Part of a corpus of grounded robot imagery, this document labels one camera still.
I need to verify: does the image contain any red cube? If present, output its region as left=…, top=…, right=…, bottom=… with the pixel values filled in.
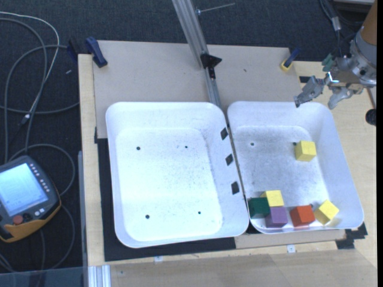
left=289, top=204, right=316, bottom=228

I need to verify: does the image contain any brown cardboard board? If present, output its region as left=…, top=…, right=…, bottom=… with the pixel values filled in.
left=92, top=39, right=345, bottom=249

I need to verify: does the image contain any white plastic tray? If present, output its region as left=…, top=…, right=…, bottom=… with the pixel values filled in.
left=226, top=100, right=365, bottom=235
left=105, top=101, right=250, bottom=249

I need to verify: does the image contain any yellow cube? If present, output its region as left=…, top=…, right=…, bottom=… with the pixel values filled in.
left=294, top=140, right=317, bottom=162
left=313, top=199, right=340, bottom=225
left=260, top=190, right=285, bottom=208

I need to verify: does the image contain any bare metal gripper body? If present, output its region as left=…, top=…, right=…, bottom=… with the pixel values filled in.
left=325, top=52, right=377, bottom=94

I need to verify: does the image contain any green cube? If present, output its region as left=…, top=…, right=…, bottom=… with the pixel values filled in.
left=248, top=197, right=271, bottom=219

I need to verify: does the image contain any purple cube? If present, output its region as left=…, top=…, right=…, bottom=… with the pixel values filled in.
left=265, top=206, right=289, bottom=229

